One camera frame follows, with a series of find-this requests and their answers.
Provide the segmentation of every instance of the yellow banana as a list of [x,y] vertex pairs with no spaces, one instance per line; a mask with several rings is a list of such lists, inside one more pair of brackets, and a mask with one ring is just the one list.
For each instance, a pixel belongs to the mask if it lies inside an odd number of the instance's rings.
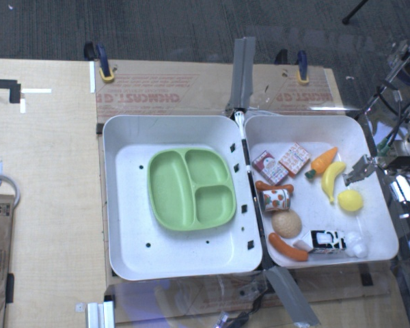
[[346,164],[342,161],[335,161],[328,165],[322,175],[322,190],[329,198],[329,202],[334,202],[334,184],[337,176],[343,172]]

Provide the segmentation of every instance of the green divided plate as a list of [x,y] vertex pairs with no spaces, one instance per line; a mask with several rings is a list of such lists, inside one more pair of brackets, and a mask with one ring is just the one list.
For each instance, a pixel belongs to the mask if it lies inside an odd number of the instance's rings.
[[153,212],[170,230],[191,231],[227,223],[234,216],[234,184],[226,162],[205,148],[156,153],[148,166]]

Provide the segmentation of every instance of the small box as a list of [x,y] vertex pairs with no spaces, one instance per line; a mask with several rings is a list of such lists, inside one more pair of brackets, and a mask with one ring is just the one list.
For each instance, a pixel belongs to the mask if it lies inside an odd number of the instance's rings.
[[346,249],[342,231],[309,231],[293,245],[312,254],[336,254]]
[[279,162],[288,170],[288,174],[294,178],[310,158],[311,154],[304,147],[294,143]]
[[278,185],[288,175],[288,170],[266,150],[258,158],[254,159],[252,165],[269,184],[274,186]]

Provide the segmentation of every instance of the white tray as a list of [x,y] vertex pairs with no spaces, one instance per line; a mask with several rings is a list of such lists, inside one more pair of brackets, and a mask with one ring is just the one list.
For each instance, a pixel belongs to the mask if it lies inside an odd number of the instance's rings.
[[[223,116],[119,115],[106,122],[103,144],[109,256],[120,277],[215,275],[258,267],[260,236],[235,122]],[[236,194],[235,216],[226,224],[179,232],[156,220],[148,195],[148,162],[157,152],[184,146],[210,148],[226,160]]]
[[[338,147],[335,160],[344,161],[349,173],[352,166],[364,154],[369,154],[366,138],[361,126],[344,115],[258,115],[245,124],[250,158],[255,159],[268,150],[279,159],[287,149],[297,142],[315,159],[319,154]],[[298,237],[286,240],[290,245],[310,230],[341,230],[345,233],[358,231],[366,240],[369,254],[366,258],[352,258],[346,254],[310,254],[307,262],[296,262],[278,253],[267,241],[273,261],[288,268],[313,267],[349,262],[389,260],[398,253],[398,238],[387,209],[377,175],[345,187],[343,177],[338,176],[335,198],[345,189],[358,190],[364,199],[364,207],[357,213],[340,210],[337,202],[330,204],[320,187],[320,177],[309,181],[304,172],[310,169],[310,161],[294,177],[285,177],[282,184],[294,185],[291,195],[291,209],[301,217],[303,229]],[[265,181],[254,171],[254,180]],[[273,231],[271,213],[262,213],[266,237]]]

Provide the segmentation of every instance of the wooden table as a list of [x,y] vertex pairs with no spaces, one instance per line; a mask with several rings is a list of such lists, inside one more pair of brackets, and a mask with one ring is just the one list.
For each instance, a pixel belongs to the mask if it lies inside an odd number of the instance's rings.
[[[25,113],[9,103],[7,90],[0,90],[3,173],[21,189],[10,260],[14,302],[6,308],[5,326],[81,328],[82,308],[102,302],[107,288],[90,66],[84,61],[0,59],[0,79],[17,80],[25,89],[51,89],[51,94],[25,94]],[[3,184],[0,193],[12,189]],[[324,327],[406,327],[393,275],[388,282],[384,295],[319,301],[312,307]],[[283,307],[256,316],[246,327],[294,327]],[[207,316],[201,322],[209,327],[215,320]],[[170,319],[167,324],[197,327],[198,321]],[[158,327],[150,322],[127,326]]]

